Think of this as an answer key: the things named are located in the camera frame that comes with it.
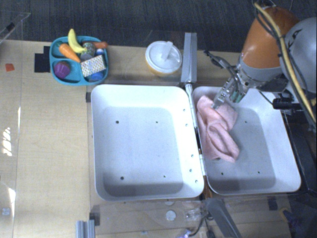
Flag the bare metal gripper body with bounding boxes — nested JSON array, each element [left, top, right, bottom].
[[214, 69, 250, 104]]

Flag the pink cloth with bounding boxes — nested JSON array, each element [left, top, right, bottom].
[[196, 95, 241, 164]]

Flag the white plastic tray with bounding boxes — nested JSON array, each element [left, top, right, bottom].
[[192, 86, 302, 196], [90, 84, 205, 202]]

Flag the yellow cup with white lid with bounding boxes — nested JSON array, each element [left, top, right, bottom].
[[145, 40, 183, 77]]

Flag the patterned white carton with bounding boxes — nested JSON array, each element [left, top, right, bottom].
[[80, 55, 107, 78]]

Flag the small grey can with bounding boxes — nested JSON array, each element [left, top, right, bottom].
[[80, 42, 96, 60]]

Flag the blue divided plate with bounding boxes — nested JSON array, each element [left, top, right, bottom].
[[49, 35, 109, 87]]

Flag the yellow banana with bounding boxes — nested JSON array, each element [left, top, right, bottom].
[[67, 28, 88, 54]]

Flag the orange carrot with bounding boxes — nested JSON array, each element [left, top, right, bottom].
[[58, 43, 81, 63]]

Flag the purple grapes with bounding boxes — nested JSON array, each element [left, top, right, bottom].
[[53, 60, 71, 79]]

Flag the black cylinder on white bracket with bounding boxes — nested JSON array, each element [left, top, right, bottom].
[[272, 93, 299, 111]]

